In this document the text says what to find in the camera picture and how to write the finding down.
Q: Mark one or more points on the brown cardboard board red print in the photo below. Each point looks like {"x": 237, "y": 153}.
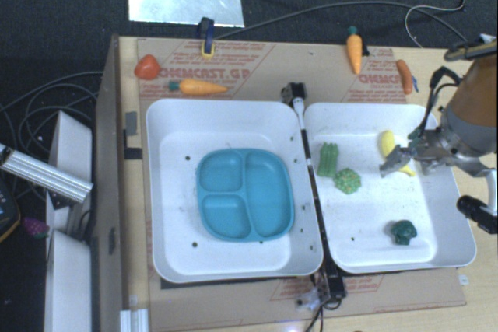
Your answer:
{"x": 249, "y": 66}

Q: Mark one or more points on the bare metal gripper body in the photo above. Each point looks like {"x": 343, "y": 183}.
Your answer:
{"x": 437, "y": 151}

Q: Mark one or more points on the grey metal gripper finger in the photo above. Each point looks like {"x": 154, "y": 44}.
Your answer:
{"x": 393, "y": 165}
{"x": 402, "y": 150}

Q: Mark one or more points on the purple grapes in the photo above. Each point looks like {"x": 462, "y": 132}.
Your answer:
{"x": 35, "y": 227}

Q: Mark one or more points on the black cylinder on white bracket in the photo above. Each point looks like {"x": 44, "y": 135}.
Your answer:
{"x": 475, "y": 210}

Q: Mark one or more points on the dark green broccoli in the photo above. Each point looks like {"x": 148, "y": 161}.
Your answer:
{"x": 402, "y": 231}

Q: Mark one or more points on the green asparagus bundle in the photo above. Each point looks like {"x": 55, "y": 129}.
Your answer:
{"x": 327, "y": 161}

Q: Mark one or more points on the green pea cluster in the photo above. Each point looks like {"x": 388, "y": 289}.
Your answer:
{"x": 347, "y": 181}

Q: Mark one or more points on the blue divided plate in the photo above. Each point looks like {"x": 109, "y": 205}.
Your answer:
{"x": 249, "y": 198}

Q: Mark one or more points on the yellow banana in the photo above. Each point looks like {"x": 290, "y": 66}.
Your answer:
{"x": 387, "y": 142}

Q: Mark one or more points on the thin black and white rod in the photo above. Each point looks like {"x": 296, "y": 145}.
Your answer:
{"x": 310, "y": 159}

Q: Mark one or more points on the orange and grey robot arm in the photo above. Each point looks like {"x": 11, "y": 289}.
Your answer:
{"x": 470, "y": 101}

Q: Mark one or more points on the orange carrot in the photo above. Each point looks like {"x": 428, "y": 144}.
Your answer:
{"x": 354, "y": 50}
{"x": 200, "y": 87}

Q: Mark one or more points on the red tomato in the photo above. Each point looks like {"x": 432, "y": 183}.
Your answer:
{"x": 147, "y": 67}

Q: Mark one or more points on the white plastic tray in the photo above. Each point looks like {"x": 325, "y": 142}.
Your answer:
{"x": 373, "y": 214}
{"x": 175, "y": 182}

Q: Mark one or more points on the orange sausage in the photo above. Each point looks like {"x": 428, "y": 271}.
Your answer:
{"x": 404, "y": 77}

